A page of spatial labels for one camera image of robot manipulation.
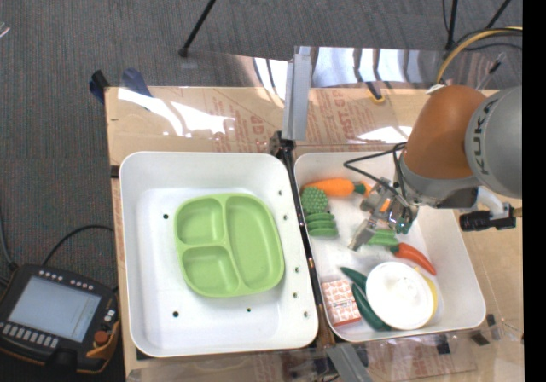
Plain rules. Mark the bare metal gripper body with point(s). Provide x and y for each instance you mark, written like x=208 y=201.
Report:
x=394 y=212

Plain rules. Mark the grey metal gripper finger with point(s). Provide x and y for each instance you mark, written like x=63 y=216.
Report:
x=362 y=236

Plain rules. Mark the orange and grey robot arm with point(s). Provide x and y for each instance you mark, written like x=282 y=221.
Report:
x=443 y=133

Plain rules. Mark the green pea pod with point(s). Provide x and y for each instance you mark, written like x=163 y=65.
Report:
x=384 y=239

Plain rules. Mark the green sliced cucumber toy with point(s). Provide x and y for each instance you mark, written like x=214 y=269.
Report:
x=322 y=225

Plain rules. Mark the orange chili pepper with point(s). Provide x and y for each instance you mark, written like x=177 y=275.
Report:
x=416 y=255

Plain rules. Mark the orange carrot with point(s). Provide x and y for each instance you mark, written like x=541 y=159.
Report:
x=332 y=186

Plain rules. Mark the green dotted round toy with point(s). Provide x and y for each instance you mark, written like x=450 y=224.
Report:
x=314 y=200

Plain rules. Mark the orange patterned carton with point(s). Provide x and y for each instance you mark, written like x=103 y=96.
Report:
x=340 y=302

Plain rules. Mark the white bowl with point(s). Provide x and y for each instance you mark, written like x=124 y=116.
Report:
x=399 y=297

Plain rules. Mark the yellow plate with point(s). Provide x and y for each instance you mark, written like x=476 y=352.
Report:
x=433 y=295

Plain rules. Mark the white plastic tray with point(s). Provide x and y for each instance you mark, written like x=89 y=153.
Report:
x=153 y=320
x=452 y=286

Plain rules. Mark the green divided plate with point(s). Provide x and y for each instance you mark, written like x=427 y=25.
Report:
x=251 y=239

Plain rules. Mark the brown cardboard board red print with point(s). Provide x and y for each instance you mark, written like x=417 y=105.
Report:
x=256 y=116

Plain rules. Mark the black tripod stand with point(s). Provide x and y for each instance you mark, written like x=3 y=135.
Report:
x=454 y=1
x=211 y=5

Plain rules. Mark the black cylinder on white bracket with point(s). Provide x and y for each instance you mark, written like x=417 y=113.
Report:
x=480 y=220

